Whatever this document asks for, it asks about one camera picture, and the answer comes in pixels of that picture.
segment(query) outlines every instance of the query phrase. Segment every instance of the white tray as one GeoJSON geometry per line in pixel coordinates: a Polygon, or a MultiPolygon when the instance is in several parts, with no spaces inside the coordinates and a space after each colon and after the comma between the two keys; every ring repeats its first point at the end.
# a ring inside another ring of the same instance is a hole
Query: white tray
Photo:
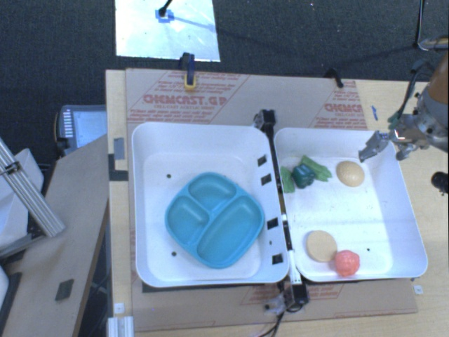
{"type": "Polygon", "coordinates": [[[376,157],[360,164],[358,150],[372,131],[284,128],[275,137],[279,166],[290,170],[307,155],[330,170],[333,178],[315,181],[303,190],[284,194],[295,264],[315,282],[418,277],[427,268],[415,215],[408,197],[395,149],[390,144],[376,157]],[[347,187],[335,167],[344,160],[363,168],[365,180],[347,187]],[[340,277],[333,263],[312,260],[305,247],[314,230],[329,232],[338,250],[360,255],[361,266],[351,277],[340,277]]]}
{"type": "Polygon", "coordinates": [[[149,122],[133,132],[136,267],[156,287],[273,283],[289,267],[269,143],[249,126],[149,122]],[[258,159],[266,162],[258,166],[258,159]],[[266,221],[259,237],[235,264],[215,269],[200,263],[169,235],[164,214],[173,197],[195,176],[222,174],[254,197],[266,221]],[[272,181],[262,185],[261,178],[272,181]],[[281,255],[282,262],[274,263],[281,255]]]}

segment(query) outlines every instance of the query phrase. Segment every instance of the red tomato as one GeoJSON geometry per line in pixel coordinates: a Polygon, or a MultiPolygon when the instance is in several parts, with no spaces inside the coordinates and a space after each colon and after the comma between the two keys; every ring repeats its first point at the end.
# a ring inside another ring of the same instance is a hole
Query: red tomato
{"type": "Polygon", "coordinates": [[[360,258],[357,253],[343,250],[335,254],[335,268],[342,277],[351,276],[358,271],[360,258]]]}

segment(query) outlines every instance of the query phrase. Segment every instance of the blue tape piece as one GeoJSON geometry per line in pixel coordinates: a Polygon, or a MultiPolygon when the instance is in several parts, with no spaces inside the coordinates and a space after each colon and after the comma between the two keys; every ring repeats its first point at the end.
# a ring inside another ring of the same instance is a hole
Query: blue tape piece
{"type": "Polygon", "coordinates": [[[376,108],[373,105],[371,105],[371,110],[373,111],[373,115],[374,115],[375,120],[378,121],[377,113],[376,113],[377,110],[376,110],[376,108]]]}
{"type": "Polygon", "coordinates": [[[166,15],[162,18],[159,15],[159,10],[155,10],[156,19],[162,24],[170,24],[170,21],[174,21],[175,14],[173,14],[172,10],[167,10],[166,15]]]}

